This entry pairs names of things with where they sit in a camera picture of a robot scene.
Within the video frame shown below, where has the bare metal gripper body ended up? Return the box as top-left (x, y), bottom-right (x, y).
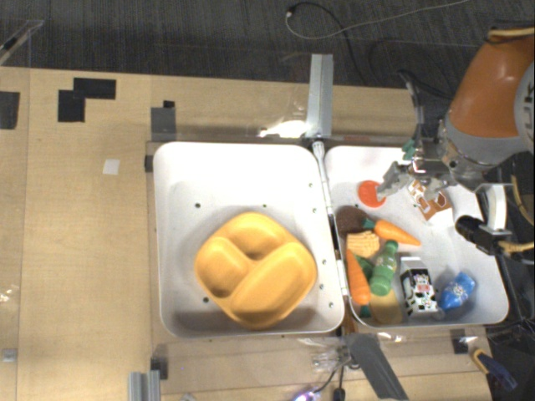
top-left (410, 138), bottom-right (460, 186)

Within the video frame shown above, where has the blue packet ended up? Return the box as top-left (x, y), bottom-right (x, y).
top-left (437, 271), bottom-right (477, 312)

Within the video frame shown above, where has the orange carrot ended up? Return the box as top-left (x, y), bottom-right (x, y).
top-left (360, 217), bottom-right (422, 247)
top-left (345, 248), bottom-right (374, 319)

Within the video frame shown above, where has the green bottle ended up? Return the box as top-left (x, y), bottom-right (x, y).
top-left (368, 240), bottom-right (400, 297)

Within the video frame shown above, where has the brown and white packet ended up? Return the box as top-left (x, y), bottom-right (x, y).
top-left (408, 180), bottom-right (453, 221)

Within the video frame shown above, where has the yellow corn cob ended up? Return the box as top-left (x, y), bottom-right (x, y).
top-left (345, 230), bottom-right (382, 259)

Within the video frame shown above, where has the yellow divided plate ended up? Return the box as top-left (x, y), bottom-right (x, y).
top-left (192, 211), bottom-right (319, 332)

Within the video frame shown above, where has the white plastic tray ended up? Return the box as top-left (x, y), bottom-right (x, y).
top-left (323, 145), bottom-right (511, 331)
top-left (151, 140), bottom-right (346, 339)

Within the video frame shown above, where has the black cylinder on white bracket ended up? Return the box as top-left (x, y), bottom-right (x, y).
top-left (454, 182), bottom-right (513, 255)

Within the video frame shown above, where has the orange round disc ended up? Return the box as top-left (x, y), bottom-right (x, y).
top-left (357, 180), bottom-right (388, 207)

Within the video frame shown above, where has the black and white carton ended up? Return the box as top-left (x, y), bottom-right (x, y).
top-left (399, 256), bottom-right (441, 318)

